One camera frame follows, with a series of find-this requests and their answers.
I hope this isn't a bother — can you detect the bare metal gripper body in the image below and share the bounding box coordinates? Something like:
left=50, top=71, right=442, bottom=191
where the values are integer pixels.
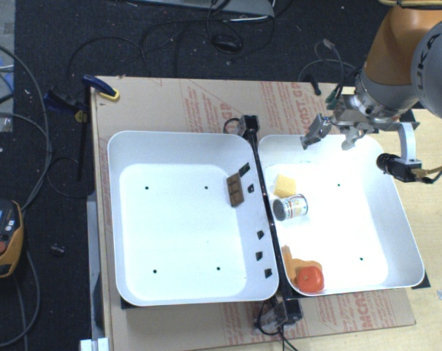
left=331, top=94, right=401, bottom=132

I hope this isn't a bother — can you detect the yellow cheese wedge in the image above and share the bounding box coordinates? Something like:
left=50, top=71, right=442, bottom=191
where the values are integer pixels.
left=273, top=174, right=297, bottom=198

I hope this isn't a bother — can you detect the small white can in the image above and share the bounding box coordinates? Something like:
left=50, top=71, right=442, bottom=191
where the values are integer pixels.
left=272, top=193, right=309, bottom=222

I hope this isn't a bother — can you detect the thin black rod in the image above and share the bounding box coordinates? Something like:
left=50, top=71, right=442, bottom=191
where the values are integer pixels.
left=248, top=129, right=293, bottom=301

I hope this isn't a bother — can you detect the white plastic tray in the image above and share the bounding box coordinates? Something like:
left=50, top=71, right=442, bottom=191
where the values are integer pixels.
left=257, top=132, right=425, bottom=297
left=107, top=129, right=280, bottom=307

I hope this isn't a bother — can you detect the brown chocolate bar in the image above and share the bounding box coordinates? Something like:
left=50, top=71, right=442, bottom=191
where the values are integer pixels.
left=226, top=173, right=245, bottom=208

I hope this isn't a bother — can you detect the brown cardboard board red print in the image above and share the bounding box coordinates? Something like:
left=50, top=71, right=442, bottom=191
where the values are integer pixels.
left=90, top=75, right=417, bottom=351

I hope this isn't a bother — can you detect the orange toy food piece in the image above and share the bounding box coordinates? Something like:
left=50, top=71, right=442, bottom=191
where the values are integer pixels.
left=281, top=245, right=323, bottom=281

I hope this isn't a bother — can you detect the red tomato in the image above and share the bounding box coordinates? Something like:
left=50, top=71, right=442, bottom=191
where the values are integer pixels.
left=296, top=265, right=325, bottom=293

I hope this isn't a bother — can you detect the black cylinder on white bracket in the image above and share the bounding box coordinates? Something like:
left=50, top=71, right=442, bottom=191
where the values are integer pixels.
left=376, top=121, right=423, bottom=183

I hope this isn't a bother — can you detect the black block with thin wires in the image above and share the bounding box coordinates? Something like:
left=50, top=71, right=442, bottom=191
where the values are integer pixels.
left=237, top=114, right=259, bottom=138
left=265, top=298, right=303, bottom=329

